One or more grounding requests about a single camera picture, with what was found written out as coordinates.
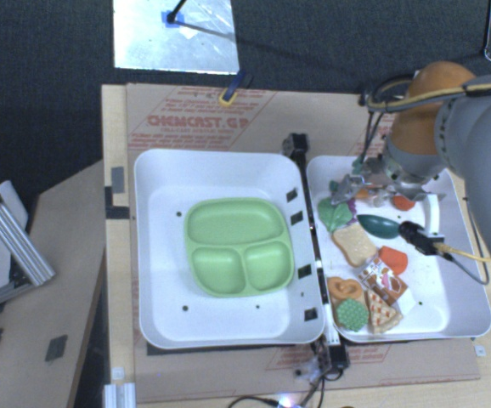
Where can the tan toy bread slice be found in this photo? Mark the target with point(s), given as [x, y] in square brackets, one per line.
[353, 245]

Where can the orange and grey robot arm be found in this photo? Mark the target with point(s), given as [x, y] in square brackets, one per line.
[475, 134]

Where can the purple toy grapes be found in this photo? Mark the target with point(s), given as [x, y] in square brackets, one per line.
[351, 206]

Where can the small orange toy piece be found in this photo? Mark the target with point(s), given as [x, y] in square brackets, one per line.
[362, 194]

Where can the green dotted round biscuit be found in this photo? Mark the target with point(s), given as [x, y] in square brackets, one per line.
[351, 314]

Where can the orange toy carrot piece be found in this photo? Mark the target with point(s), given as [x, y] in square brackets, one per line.
[394, 260]

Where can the toy pie slice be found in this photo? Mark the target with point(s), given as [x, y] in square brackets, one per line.
[382, 315]

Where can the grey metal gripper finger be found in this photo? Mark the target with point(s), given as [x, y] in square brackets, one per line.
[344, 188]
[379, 198]

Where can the small printed carton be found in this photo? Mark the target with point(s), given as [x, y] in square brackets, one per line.
[383, 281]

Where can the white plastic tray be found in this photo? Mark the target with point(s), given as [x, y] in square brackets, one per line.
[165, 245]
[441, 296]

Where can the brown toy pretzel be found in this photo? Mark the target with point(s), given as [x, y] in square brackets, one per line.
[344, 289]

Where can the black cylinder on white bracket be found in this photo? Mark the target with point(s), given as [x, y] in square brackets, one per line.
[417, 233]

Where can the thin black and white rod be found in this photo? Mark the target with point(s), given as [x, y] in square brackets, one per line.
[313, 236]

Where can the red orange toy tomato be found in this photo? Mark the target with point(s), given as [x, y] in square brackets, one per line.
[403, 202]

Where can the green toy lettuce leaf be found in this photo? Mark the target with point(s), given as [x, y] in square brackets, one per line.
[332, 216]

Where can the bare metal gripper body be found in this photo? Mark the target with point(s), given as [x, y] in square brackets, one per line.
[392, 179]

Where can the brown cardboard board red print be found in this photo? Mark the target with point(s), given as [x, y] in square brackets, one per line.
[211, 117]

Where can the dark green oval toy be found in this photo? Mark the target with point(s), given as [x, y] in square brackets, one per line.
[377, 226]

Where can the green divided plate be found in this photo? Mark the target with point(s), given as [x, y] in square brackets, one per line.
[237, 245]

